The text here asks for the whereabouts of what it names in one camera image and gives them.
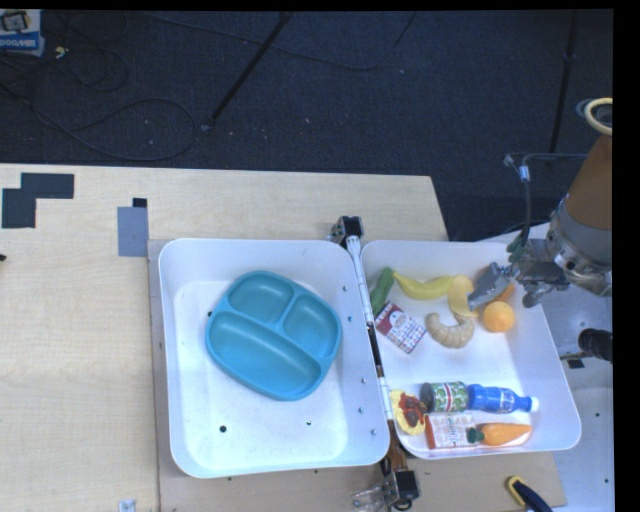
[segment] carrot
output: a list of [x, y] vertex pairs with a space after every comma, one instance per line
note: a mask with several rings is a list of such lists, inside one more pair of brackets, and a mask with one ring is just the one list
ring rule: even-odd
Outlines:
[[471, 443], [482, 442], [488, 446], [500, 446], [531, 432], [531, 425], [522, 423], [484, 423], [467, 431]]

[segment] orange fruit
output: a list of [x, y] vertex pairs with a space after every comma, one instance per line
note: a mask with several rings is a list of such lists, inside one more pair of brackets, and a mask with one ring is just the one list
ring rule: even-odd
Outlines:
[[516, 323], [516, 314], [509, 304], [496, 300], [485, 306], [482, 322], [491, 332], [507, 332]]

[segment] blue bottle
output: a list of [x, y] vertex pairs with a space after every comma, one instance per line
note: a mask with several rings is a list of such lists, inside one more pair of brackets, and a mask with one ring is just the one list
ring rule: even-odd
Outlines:
[[480, 384], [467, 386], [469, 394], [468, 409], [507, 414], [513, 411], [534, 411], [538, 401], [530, 396], [518, 396], [509, 388], [498, 386], [484, 387]]

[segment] blue divided plate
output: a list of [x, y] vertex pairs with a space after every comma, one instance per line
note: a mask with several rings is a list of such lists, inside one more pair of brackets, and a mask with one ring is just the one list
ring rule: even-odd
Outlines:
[[276, 400], [312, 393], [336, 357], [342, 326], [324, 300], [278, 274], [239, 277], [212, 311], [209, 355], [229, 375]]

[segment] table surface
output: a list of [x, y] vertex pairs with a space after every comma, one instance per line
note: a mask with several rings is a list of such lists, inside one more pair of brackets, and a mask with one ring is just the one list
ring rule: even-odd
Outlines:
[[[149, 239], [323, 239], [343, 215], [363, 242], [447, 240], [428, 177], [0, 164], [71, 174], [72, 199], [36, 199], [34, 228], [0, 229], [0, 500], [7, 510], [211, 510], [160, 477], [148, 260], [118, 252], [120, 207], [147, 200]], [[565, 504], [552, 453], [409, 459], [422, 496], [412, 510], [507, 511], [520, 475]], [[349, 510], [377, 466], [216, 479], [216, 510]]]

